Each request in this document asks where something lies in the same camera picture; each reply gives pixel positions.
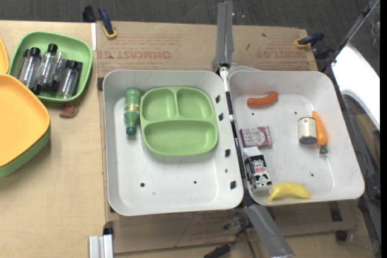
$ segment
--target bottle label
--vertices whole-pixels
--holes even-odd
[[[124,113],[135,112],[137,114],[140,113],[140,106],[136,103],[131,103],[130,105],[125,105]]]

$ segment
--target small box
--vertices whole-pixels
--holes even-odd
[[[252,192],[261,192],[272,187],[272,180],[268,174],[263,155],[249,156],[244,161],[247,179]]]
[[[268,127],[242,128],[239,132],[243,147],[267,147],[272,145]]]

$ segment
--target green bottle cap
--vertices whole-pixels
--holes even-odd
[[[127,127],[126,128],[126,134],[127,135],[135,135],[135,133],[136,133],[135,127]]]

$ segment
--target white plastic tray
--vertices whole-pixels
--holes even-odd
[[[319,72],[237,71],[229,77],[237,130],[268,126],[273,145],[261,148],[273,185],[297,182],[311,192],[310,199],[275,199],[269,192],[251,193],[262,205],[299,204],[356,199],[364,180],[331,80]],[[278,101],[267,108],[249,108],[249,97],[276,91]],[[326,156],[315,146],[298,142],[298,120],[319,113],[328,134]]]
[[[151,153],[141,138],[125,134],[124,93],[143,94],[156,87],[191,86],[209,95],[217,117],[218,144],[195,156]],[[243,187],[222,80],[209,71],[129,71],[109,73],[103,82],[108,198],[125,216],[231,209],[241,202]]]

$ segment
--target green bottle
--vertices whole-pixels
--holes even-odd
[[[136,126],[140,120],[140,91],[136,88],[129,88],[125,91],[126,134],[135,135]]]

